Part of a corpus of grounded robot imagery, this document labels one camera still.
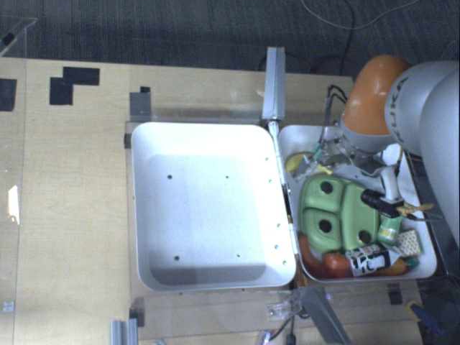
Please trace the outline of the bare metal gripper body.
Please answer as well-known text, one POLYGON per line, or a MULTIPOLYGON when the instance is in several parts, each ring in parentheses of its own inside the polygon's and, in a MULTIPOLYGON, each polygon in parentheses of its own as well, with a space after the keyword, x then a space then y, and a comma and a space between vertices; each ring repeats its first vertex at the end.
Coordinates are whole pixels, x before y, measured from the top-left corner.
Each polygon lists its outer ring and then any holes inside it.
POLYGON ((366 175, 377 175, 384 167, 379 156, 382 143, 377 136, 358 134, 347 138, 344 134, 327 136, 323 144, 326 165, 351 164, 366 175))

